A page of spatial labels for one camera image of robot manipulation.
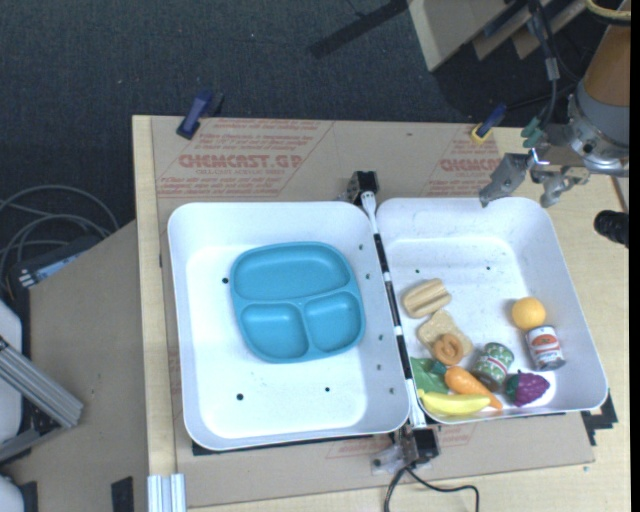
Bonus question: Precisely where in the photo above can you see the orange toy carrot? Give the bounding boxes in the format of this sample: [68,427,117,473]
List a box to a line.
[431,359,504,412]

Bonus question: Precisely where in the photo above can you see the orange toy fruit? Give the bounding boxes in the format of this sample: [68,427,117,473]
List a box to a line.
[510,296,548,332]

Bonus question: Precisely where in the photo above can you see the yellow banana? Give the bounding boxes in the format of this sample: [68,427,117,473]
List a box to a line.
[416,388,493,418]

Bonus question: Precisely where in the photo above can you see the black block with thin wires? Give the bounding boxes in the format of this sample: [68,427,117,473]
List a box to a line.
[370,427,442,474]
[338,170,380,204]

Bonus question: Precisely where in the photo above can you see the tan toy hot dog bun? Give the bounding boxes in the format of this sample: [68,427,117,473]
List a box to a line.
[400,277,453,320]

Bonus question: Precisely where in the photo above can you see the green label small can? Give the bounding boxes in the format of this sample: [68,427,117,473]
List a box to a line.
[469,341,516,392]

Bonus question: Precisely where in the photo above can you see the tan toy bread slice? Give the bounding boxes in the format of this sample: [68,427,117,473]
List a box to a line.
[415,309,474,362]

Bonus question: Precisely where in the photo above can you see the blue divided plate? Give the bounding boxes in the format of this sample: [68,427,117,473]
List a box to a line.
[229,240,367,365]

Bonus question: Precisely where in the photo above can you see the red label small can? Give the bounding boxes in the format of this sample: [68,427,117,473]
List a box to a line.
[524,324,568,372]

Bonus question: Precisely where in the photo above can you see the thin black and white rod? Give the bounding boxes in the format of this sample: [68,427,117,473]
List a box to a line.
[360,191,428,430]

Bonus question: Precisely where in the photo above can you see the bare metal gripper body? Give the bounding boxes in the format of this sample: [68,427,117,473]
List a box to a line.
[532,117,630,177]

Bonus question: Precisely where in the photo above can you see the purple toy grapes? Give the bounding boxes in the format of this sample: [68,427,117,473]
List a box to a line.
[503,370,552,408]

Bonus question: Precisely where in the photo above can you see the brown cardboard board red print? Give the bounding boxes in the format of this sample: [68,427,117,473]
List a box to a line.
[149,116,597,509]

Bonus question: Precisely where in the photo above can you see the green toy lettuce leaf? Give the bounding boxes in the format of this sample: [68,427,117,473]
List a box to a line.
[409,355,450,397]

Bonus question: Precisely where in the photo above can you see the white plastic tray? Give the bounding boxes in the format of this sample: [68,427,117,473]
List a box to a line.
[374,195,610,427]
[166,200,413,452]

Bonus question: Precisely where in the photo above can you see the orange toy pretzel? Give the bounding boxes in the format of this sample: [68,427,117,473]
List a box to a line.
[430,333,467,367]

